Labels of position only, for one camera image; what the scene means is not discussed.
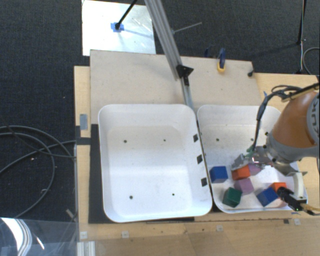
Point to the purple cube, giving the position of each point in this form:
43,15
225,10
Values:
244,186
255,170

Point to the blue cube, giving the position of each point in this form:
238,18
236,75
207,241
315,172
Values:
267,197
218,174

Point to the black cylinder on white bracket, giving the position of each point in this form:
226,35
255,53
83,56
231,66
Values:
290,197

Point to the green cube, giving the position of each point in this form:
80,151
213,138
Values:
232,197

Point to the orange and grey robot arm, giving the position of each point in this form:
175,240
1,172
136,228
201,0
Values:
292,122

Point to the white plastic tray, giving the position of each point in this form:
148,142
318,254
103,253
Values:
150,162
225,125

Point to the pale wood board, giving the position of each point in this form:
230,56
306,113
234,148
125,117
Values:
135,80

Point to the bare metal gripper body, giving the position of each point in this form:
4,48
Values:
265,156

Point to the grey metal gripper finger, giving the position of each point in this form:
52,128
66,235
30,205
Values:
240,162

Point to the orange cube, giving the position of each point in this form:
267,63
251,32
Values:
277,186
241,173

